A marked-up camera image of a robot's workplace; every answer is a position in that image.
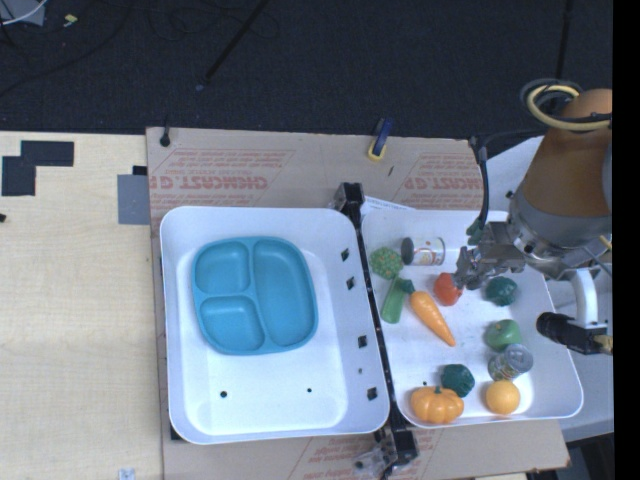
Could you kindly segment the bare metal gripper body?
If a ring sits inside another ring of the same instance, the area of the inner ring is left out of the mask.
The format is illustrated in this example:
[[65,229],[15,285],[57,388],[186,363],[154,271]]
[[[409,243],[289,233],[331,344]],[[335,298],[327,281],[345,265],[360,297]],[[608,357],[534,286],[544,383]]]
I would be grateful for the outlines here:
[[520,273],[526,266],[551,278],[570,269],[568,249],[559,247],[515,222],[475,220],[468,228],[468,278],[488,279]]

